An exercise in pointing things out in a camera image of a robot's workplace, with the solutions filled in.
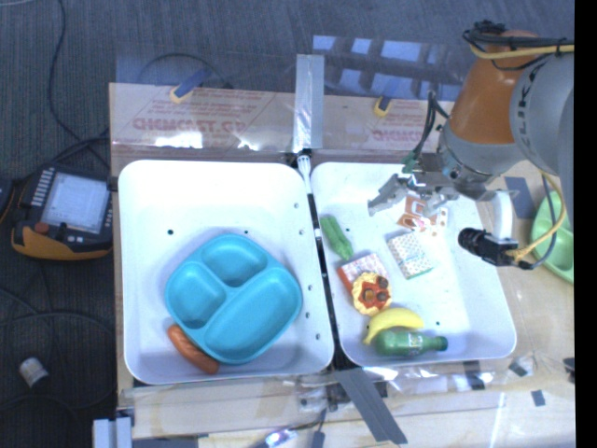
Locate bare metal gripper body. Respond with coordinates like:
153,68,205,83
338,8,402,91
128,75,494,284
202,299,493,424
410,151,496,203

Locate orange and white packet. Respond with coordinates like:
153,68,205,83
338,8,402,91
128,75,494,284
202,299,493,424
396,195,451,238

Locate green pea pod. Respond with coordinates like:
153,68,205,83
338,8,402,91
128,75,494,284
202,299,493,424
319,214,354,262

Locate red and white patterned carton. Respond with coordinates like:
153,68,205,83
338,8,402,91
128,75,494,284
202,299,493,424
336,251,391,298

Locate white plastic tray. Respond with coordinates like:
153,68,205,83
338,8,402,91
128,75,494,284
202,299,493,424
309,161,519,369
117,158,336,386

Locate yellow pizza slice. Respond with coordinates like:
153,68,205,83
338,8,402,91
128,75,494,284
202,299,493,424
351,271,394,317

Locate yellow banana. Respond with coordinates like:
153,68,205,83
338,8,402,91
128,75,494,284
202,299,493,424
362,306,425,346

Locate green divided plate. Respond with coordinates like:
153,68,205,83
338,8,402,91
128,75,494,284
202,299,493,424
530,189,576,286

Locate green bottle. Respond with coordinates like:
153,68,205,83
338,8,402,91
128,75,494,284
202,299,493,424
373,329,450,358

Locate blue divided plate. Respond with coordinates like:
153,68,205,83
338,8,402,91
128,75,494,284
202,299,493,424
163,232,305,366

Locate brown cardboard board red print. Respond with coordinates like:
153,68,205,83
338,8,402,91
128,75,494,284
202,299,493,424
107,81,576,441

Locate orange sausage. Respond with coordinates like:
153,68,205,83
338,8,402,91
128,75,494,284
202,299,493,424
166,324,221,375

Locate small grey can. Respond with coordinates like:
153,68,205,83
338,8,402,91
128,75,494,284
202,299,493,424
18,356,50,388

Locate black cylinder on white bracket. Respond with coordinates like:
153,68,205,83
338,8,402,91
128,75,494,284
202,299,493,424
457,189,521,268

